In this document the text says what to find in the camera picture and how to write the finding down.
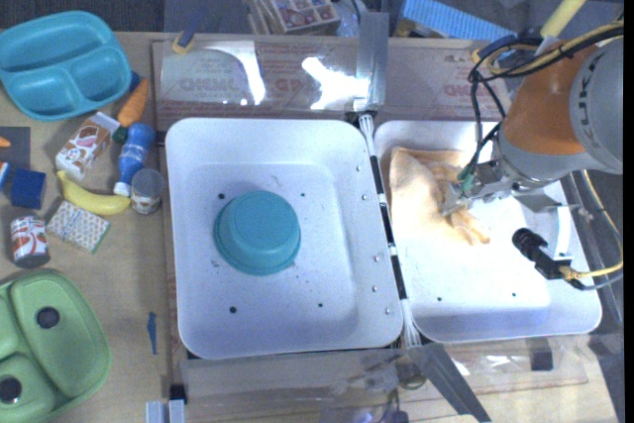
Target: green tray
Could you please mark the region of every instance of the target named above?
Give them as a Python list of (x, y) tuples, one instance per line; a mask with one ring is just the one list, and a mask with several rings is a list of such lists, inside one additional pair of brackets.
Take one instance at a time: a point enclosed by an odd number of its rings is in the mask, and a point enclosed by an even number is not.
[(76, 285), (38, 270), (0, 285), (0, 423), (43, 423), (105, 382), (110, 348)]

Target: small package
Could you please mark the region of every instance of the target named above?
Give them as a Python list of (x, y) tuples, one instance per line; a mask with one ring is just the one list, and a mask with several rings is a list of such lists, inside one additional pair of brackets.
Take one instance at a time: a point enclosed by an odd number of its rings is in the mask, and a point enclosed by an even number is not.
[(91, 253), (97, 250), (109, 230), (109, 221), (68, 201), (62, 201), (47, 224), (47, 233)]
[(68, 176), (76, 181), (83, 180), (99, 154), (110, 146), (112, 135), (120, 125), (115, 119), (101, 112), (84, 120), (57, 153), (56, 168), (66, 171)]
[(264, 0), (276, 34), (335, 34), (341, 19), (331, 0)]

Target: cloth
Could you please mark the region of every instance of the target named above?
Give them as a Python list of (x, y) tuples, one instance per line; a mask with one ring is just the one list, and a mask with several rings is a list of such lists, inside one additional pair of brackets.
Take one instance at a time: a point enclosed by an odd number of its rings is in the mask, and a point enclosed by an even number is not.
[(389, 166), (390, 215), (398, 236), (438, 235), (464, 245), (487, 244), (488, 228), (467, 209), (449, 216), (442, 204), (450, 183), (469, 162), (460, 151), (392, 150)]

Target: blue toy block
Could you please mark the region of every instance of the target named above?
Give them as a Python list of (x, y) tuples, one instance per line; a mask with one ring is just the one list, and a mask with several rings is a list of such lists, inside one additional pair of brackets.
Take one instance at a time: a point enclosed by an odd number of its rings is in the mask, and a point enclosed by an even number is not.
[(47, 176), (38, 171), (18, 168), (11, 186), (11, 204), (24, 208), (42, 208)]

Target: blue foam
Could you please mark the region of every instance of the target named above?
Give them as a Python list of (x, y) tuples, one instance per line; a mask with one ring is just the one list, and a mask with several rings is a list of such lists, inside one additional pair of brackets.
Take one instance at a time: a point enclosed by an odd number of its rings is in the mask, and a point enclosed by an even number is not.
[(448, 38), (496, 41), (514, 32), (435, 0), (405, 0), (401, 18)]

